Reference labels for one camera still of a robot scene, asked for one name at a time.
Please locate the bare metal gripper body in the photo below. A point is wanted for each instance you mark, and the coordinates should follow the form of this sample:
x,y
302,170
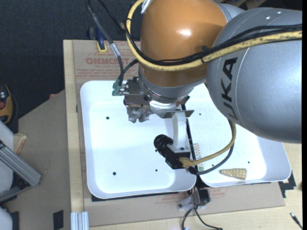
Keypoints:
x,y
135,95

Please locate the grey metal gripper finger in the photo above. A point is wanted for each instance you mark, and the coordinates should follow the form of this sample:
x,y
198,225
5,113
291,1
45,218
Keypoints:
x,y
133,116
145,114

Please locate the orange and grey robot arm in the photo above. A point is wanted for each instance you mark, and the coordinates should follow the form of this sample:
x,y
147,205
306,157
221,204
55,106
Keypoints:
x,y
259,85

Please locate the white plastic tray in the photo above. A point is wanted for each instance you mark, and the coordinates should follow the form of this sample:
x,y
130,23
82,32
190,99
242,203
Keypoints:
x,y
129,147
254,157

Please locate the thin black rod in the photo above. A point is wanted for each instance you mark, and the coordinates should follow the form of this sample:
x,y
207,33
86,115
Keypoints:
x,y
192,140

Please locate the white packet with orange print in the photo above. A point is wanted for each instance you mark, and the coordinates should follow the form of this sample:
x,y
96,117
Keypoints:
x,y
198,152

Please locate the tan waffle biscuit wedge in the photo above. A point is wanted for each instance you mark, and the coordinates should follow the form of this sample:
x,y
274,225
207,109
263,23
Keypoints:
x,y
236,172

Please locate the brown cardboard board red print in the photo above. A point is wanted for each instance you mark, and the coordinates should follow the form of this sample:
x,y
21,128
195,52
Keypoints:
x,y
239,200

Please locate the black cylinder on white bracket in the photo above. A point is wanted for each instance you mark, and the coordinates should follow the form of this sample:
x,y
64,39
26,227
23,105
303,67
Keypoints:
x,y
173,156

